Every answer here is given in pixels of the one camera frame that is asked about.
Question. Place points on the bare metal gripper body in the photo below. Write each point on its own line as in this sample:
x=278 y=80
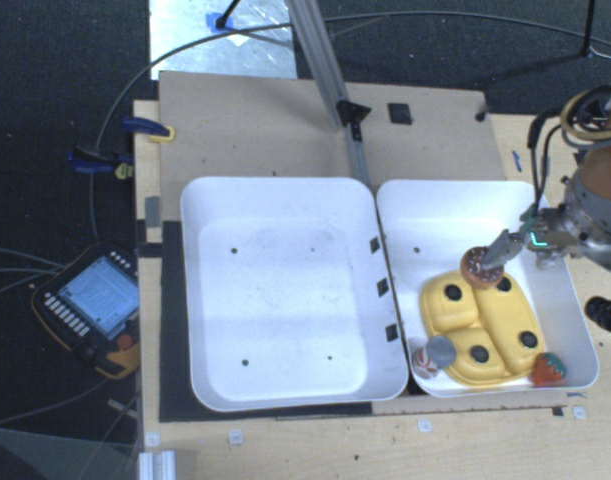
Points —
x=565 y=240

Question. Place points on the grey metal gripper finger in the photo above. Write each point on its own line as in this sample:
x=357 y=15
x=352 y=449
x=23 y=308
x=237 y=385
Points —
x=509 y=255
x=500 y=242

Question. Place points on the brown sprinkled doughnut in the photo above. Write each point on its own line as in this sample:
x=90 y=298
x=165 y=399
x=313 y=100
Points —
x=477 y=270

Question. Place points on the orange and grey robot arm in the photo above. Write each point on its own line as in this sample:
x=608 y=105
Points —
x=605 y=168

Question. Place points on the white plastic tray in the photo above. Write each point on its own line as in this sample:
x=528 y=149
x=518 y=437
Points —
x=285 y=293
x=440 y=228

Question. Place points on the yellow divided plate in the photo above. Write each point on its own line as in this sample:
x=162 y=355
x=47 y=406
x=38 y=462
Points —
x=500 y=323

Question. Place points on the red strawberry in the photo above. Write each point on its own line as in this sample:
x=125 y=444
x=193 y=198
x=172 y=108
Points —
x=549 y=369

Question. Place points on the red and white can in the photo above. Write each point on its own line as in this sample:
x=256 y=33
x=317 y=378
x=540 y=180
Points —
x=431 y=358

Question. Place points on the black block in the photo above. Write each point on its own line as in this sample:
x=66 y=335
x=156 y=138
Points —
x=400 y=113

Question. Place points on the brown cardboard board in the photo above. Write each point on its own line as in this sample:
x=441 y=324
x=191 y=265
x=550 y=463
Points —
x=265 y=128

